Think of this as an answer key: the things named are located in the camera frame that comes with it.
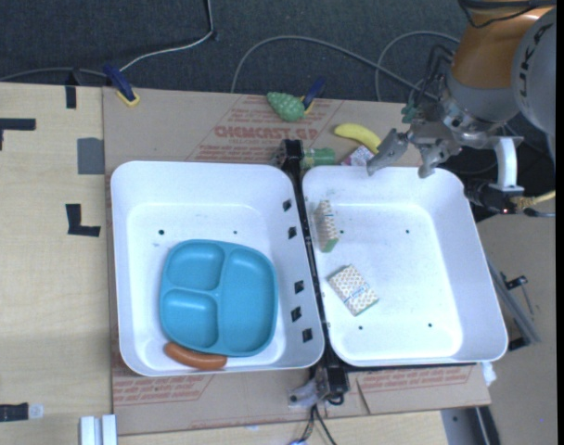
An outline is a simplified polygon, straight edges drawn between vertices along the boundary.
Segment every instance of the banana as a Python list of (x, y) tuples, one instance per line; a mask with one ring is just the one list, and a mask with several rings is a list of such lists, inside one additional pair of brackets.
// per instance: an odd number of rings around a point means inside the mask
[(334, 130), (334, 134), (344, 138), (351, 138), (366, 146), (374, 155), (377, 155), (377, 147), (381, 139), (376, 133), (358, 123), (341, 123)]

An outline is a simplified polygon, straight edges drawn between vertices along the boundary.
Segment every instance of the dark background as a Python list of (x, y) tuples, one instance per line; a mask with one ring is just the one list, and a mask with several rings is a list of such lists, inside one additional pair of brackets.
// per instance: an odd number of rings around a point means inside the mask
[[(83, 70), (82, 83), (102, 85), (104, 63), (122, 68), (148, 52), (187, 45), (210, 28), (205, 0), (0, 0), (0, 80), (63, 84), (65, 68)], [(210, 0), (215, 37), (191, 49), (148, 57), (124, 71), (133, 86), (230, 92), (241, 59), (259, 42), (299, 35), (346, 48), (377, 62), (395, 38), (438, 32), (459, 39), (466, 18), (456, 0)], [(430, 34), (408, 36), (385, 54), (382, 66), (411, 83), (424, 74), (436, 43)], [(24, 71), (34, 73), (13, 76)], [(304, 94), (318, 76), (327, 98), (405, 103), (410, 87), (322, 44), (285, 39), (250, 53), (235, 92)], [(521, 116), (511, 128), (519, 147), (519, 184), (526, 195), (553, 189), (555, 174), (545, 137)], [(462, 179), (494, 178), (494, 153), (464, 150), (446, 168)], [(478, 211), (478, 219), (487, 213)]]

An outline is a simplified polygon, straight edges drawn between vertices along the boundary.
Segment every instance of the hot dog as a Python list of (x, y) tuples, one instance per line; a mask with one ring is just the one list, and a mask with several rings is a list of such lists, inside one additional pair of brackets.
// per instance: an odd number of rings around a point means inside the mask
[(176, 343), (164, 345), (164, 353), (171, 359), (184, 364), (185, 366), (195, 367), (205, 371), (221, 369), (226, 365), (228, 358), (220, 354), (205, 354), (183, 348)]

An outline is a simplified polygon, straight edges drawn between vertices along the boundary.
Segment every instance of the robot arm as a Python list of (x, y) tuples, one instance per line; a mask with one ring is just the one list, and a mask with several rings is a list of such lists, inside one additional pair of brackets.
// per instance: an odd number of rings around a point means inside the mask
[[(407, 133), (391, 131), (367, 163), (369, 174), (391, 165), (414, 145), (421, 177), (457, 155), (462, 146), (493, 149), (498, 179), (482, 187), (502, 202), (518, 197), (516, 146), (521, 137), (497, 135), (521, 112), (536, 128), (556, 135), (556, 0), (458, 0), (468, 16), (436, 102), (411, 108)], [(470, 200), (478, 202), (478, 194)]]

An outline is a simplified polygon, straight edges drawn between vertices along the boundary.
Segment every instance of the cardboard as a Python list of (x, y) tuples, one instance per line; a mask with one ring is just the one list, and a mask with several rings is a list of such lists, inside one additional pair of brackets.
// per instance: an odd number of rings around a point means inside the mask
[[(112, 345), (113, 412), (120, 435), (306, 420), (307, 411), (288, 407), (288, 392), (308, 380), (308, 371), (271, 371), (152, 378), (136, 375), (119, 353), (109, 183), (122, 163), (186, 160), (268, 163), (283, 139), (303, 148), (333, 148), (336, 162), (359, 144), (337, 137), (347, 122), (381, 138), (404, 131), (401, 105), (317, 99), (305, 119), (285, 122), (261, 95), (185, 93), (136, 89), (140, 102), (127, 107), (115, 89), (103, 89), (107, 239)], [(416, 166), (410, 148), (400, 165)], [(326, 416), (399, 413), (490, 403), (478, 364), (387, 369), (350, 373), (351, 390)]]

